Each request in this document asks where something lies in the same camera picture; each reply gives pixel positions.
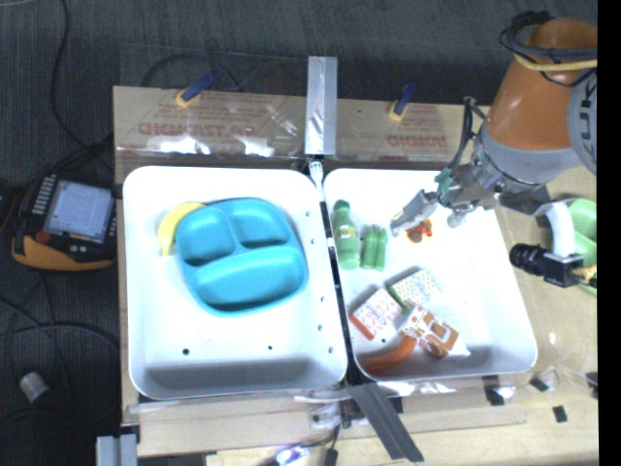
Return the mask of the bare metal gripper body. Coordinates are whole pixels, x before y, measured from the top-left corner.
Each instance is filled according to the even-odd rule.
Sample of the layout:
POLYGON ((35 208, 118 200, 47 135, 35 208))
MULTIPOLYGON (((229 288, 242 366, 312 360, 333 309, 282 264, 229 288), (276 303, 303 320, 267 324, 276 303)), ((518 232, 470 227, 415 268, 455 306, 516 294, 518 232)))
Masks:
POLYGON ((505 186, 505 175, 485 155, 474 155, 467 164, 445 167, 438 174, 439 202, 452 211, 492 209, 505 186))

